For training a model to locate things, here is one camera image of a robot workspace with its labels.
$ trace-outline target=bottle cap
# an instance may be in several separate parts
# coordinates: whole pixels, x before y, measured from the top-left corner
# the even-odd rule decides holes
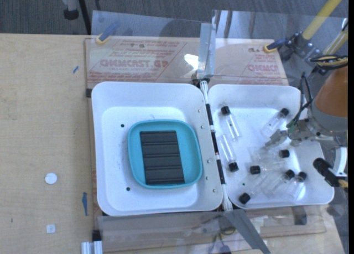
[[[308,175],[307,175],[306,173],[304,173],[304,172],[299,172],[299,174],[298,174],[298,179],[299,179],[300,182],[305,181],[306,177],[308,177]]]
[[[289,114],[289,110],[287,108],[283,108],[280,112],[285,116]]]
[[[230,163],[230,164],[228,165],[228,167],[230,168],[230,171],[231,171],[231,172],[236,172],[236,171],[238,171],[238,165],[237,165],[236,162]]]
[[[228,108],[228,106],[223,106],[223,107],[221,108],[221,113],[222,113],[223,115],[229,115],[229,114],[231,114],[231,111],[230,111],[230,109]]]
[[[259,174],[261,173],[261,167],[259,165],[253,165],[249,168],[249,172],[251,174]]]
[[[247,193],[243,193],[238,199],[241,203],[245,204],[251,199],[251,197]]]
[[[285,172],[285,174],[287,175],[287,177],[289,179],[291,179],[295,176],[295,173],[291,169],[288,169],[287,172]]]
[[[280,150],[279,151],[279,156],[281,158],[289,158],[290,152],[289,152],[289,150]]]

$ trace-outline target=table surface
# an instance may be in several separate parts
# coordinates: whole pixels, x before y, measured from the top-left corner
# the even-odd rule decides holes
[[[81,243],[91,241],[85,38],[89,37],[0,34],[0,248],[4,253],[80,253]],[[45,182],[51,172],[58,176],[53,185]],[[333,218],[324,212],[323,219],[325,232],[268,238],[269,249],[343,253]],[[47,234],[46,227],[52,224],[55,232]]]

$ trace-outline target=clear plastic bottle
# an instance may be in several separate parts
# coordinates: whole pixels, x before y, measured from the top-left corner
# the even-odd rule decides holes
[[[272,118],[264,125],[262,134],[266,137],[273,135],[273,133],[286,121],[288,114],[289,110],[287,108],[283,108],[281,111],[273,115]]]
[[[236,154],[231,146],[231,143],[229,143],[226,135],[223,134],[221,136],[218,136],[217,141],[222,150],[221,156],[227,161],[230,171],[238,171],[238,165],[236,163]]]
[[[305,186],[305,180],[307,178],[307,174],[304,172],[299,172],[289,183],[289,187],[286,189],[286,194],[288,198],[292,201],[296,201],[301,194]]]
[[[282,195],[283,191],[289,186],[290,180],[295,176],[295,173],[288,169],[286,172],[272,177],[265,184],[264,193],[267,197],[273,198],[276,195]]]
[[[266,177],[261,174],[248,176],[249,184],[246,185],[246,191],[238,197],[238,200],[245,205],[249,200],[257,197],[263,192],[265,179]]]
[[[252,160],[257,163],[249,168],[251,174],[258,174],[270,170],[280,170],[286,163],[286,158],[290,156],[287,149],[275,151],[267,151],[264,149],[253,153]]]
[[[224,134],[229,134],[231,139],[235,141],[238,137],[241,136],[240,128],[236,121],[235,116],[231,113],[228,106],[223,106],[221,108],[222,113],[222,129],[224,130]]]

